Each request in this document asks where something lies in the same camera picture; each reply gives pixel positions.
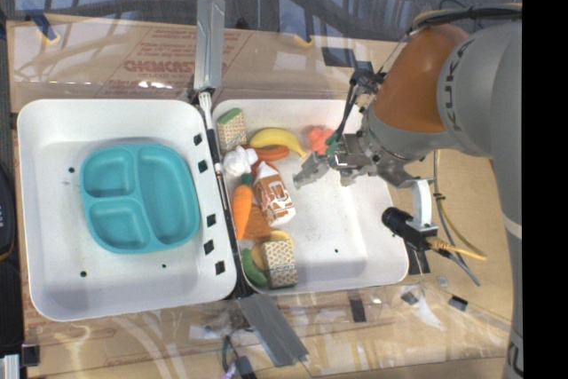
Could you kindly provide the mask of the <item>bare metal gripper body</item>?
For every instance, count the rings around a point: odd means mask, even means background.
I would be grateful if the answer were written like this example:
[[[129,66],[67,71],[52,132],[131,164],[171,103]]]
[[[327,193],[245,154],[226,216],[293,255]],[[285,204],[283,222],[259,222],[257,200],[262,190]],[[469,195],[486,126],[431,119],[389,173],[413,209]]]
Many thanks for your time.
[[[379,177],[396,188],[409,187],[418,179],[405,169],[410,159],[391,153],[373,137],[368,142],[360,131],[343,134],[334,147],[329,165],[339,174],[341,170],[359,170],[359,177]]]

